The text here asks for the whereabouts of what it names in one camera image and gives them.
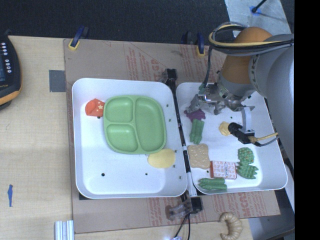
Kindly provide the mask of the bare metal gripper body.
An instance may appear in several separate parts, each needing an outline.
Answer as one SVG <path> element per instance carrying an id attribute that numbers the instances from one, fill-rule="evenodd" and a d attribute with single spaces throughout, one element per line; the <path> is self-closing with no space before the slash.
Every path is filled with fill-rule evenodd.
<path id="1" fill-rule="evenodd" d="M 238 84 L 215 82 L 202 83 L 198 95 L 207 104 L 222 104 L 223 108 L 228 107 L 232 111 L 240 111 L 244 105 L 242 102 L 255 92 L 251 84 Z"/>

